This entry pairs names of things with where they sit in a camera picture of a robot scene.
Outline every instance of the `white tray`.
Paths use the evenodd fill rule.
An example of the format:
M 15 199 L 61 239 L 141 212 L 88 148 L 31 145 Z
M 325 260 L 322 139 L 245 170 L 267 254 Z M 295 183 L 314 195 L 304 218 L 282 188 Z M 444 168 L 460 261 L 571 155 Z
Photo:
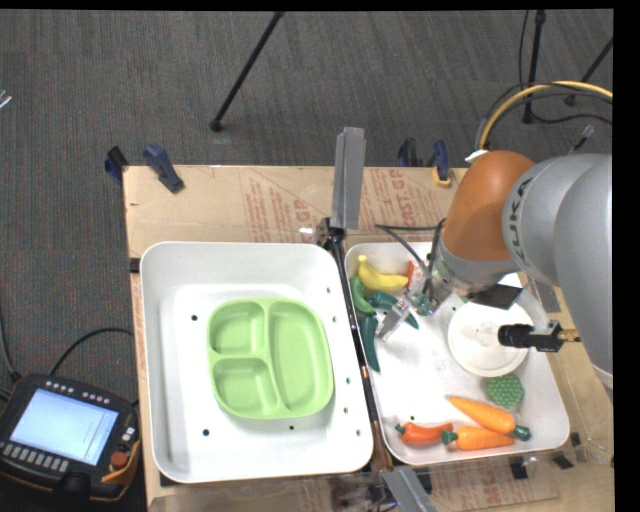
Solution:
M 373 438 L 342 285 L 333 257 L 311 244 L 162 242 L 140 265 L 151 444 L 181 483 L 357 471 Z M 207 319 L 226 301 L 287 297 L 323 322 L 334 375 L 320 412 L 255 420 L 213 394 Z
M 412 243 L 418 255 L 426 259 L 430 243 Z M 346 255 L 349 277 L 357 271 L 358 256 L 365 254 L 367 261 L 383 273 L 406 274 L 413 257 L 399 243 L 364 243 L 352 247 Z M 505 284 L 520 286 L 516 274 L 506 276 Z M 447 332 L 455 308 L 464 302 L 450 296 L 435 315 L 424 317 L 414 313 L 418 320 L 416 330 L 406 322 L 385 343 L 375 339 L 380 373 L 370 369 L 373 394 L 389 451 L 400 461 L 411 465 L 478 459 L 505 454 L 555 449 L 569 435 L 569 418 L 558 391 L 547 354 L 528 349 L 523 363 L 513 372 L 521 381 L 525 396 L 513 412 L 516 424 L 531 429 L 528 441 L 516 439 L 514 445 L 474 451 L 462 451 L 455 443 L 438 443 L 424 448 L 405 445 L 395 430 L 397 423 L 411 420 L 415 423 L 439 424 L 451 421 L 454 427 L 475 424 L 453 407 L 445 395 L 460 395 L 488 402 L 483 391 L 486 380 L 468 373 L 451 355 L 447 345 Z M 378 318 L 382 321 L 382 310 Z

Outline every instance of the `red pepper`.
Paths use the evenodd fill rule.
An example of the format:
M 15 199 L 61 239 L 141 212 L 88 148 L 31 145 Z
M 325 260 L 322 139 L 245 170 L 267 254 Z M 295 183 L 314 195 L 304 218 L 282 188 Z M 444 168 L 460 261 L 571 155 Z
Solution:
M 396 425 L 396 430 L 400 432 L 402 442 L 409 446 L 425 446 L 442 441 L 442 431 L 451 430 L 453 425 L 451 423 L 443 423 L 441 425 L 435 425 L 431 427 L 423 427 L 416 425 L 412 421 L 408 421 L 404 425 L 399 423 Z

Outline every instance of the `green pepper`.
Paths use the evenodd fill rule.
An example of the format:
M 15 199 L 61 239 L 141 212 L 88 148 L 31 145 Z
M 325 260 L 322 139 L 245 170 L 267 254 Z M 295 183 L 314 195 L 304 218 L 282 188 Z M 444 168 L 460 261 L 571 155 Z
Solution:
M 358 274 L 355 274 L 351 279 L 349 279 L 349 286 L 351 287 L 353 306 L 360 311 L 360 313 L 364 313 L 365 315 L 375 315 L 376 310 L 364 296 L 364 284 L 362 284 Z
M 358 315 L 358 326 L 360 327 L 360 337 L 364 345 L 364 353 L 367 356 L 367 362 L 371 369 L 380 373 L 380 363 L 376 354 L 374 340 L 376 337 L 376 329 L 378 328 L 378 319 L 371 315 Z
M 393 306 L 396 305 L 396 302 L 398 302 L 398 300 L 399 299 L 397 299 L 393 295 L 383 292 L 382 290 L 378 290 L 376 293 L 367 298 L 367 301 L 369 301 L 369 304 L 371 304 L 371 306 L 373 306 L 374 308 L 384 309 L 385 311 L 389 311 L 390 309 L 392 309 Z M 409 313 L 409 316 L 407 316 L 405 321 L 414 329 L 418 329 L 418 321 L 411 313 Z

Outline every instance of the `cardboard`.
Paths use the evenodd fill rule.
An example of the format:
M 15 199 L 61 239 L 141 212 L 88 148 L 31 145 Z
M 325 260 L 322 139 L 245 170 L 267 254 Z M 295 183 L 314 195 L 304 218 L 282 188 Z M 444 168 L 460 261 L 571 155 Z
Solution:
M 323 218 L 331 214 L 333 167 L 175 166 L 185 187 L 171 193 L 150 167 L 123 170 L 124 209 L 132 260 L 152 244 L 166 241 L 312 243 Z M 453 169 L 451 186 L 432 179 L 431 168 L 365 168 L 360 223 L 349 230 L 345 250 L 363 242 L 393 238 L 375 224 L 435 226 L 451 204 L 466 169 Z M 432 231 L 402 231 L 408 241 L 430 241 Z M 523 285 L 527 285 L 522 276 Z M 219 507 L 235 511 L 342 510 L 345 496 L 363 504 L 371 481 L 362 474 L 340 478 L 238 482 L 219 485 L 161 485 L 149 436 L 149 407 L 144 358 L 140 279 L 131 274 L 136 330 L 145 485 L 149 510 L 195 512 Z M 559 290 L 559 310 L 550 313 L 563 328 L 572 328 Z M 565 343 L 549 361 L 558 382 L 572 431 L 581 444 L 567 442 L 558 453 L 540 454 L 526 482 L 495 467 L 491 475 L 472 466 L 433 474 L 432 501 L 439 511 L 465 511 L 510 505 L 514 512 L 614 510 L 613 407 L 597 380 L 580 343 Z M 568 469 L 553 463 L 564 457 Z

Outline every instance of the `yellow cable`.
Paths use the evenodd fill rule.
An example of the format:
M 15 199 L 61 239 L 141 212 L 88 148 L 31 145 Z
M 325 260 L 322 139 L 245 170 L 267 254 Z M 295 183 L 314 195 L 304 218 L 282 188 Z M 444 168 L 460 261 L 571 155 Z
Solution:
M 480 139 L 478 140 L 477 149 L 484 149 L 484 145 L 486 143 L 487 137 L 489 136 L 489 132 L 491 131 L 491 128 L 493 127 L 495 122 L 498 120 L 498 118 L 504 113 L 504 111 L 507 108 L 509 108 L 510 105 L 518 101 L 520 98 L 523 98 L 524 96 L 529 96 L 530 94 L 543 91 L 545 89 L 550 89 L 554 85 L 574 87 L 576 89 L 584 89 L 590 92 L 602 94 L 607 98 L 613 98 L 613 93 L 611 91 L 604 89 L 603 87 L 599 87 L 593 84 L 588 84 L 585 82 L 572 82 L 568 80 L 561 80 L 557 82 L 551 82 L 549 84 L 533 85 L 531 87 L 523 89 L 517 94 L 514 94 L 495 110 L 495 112 L 491 115 L 491 117 L 489 118 L 489 120 L 487 121 L 487 123 L 485 124 L 482 130 L 482 134 L 480 135 Z

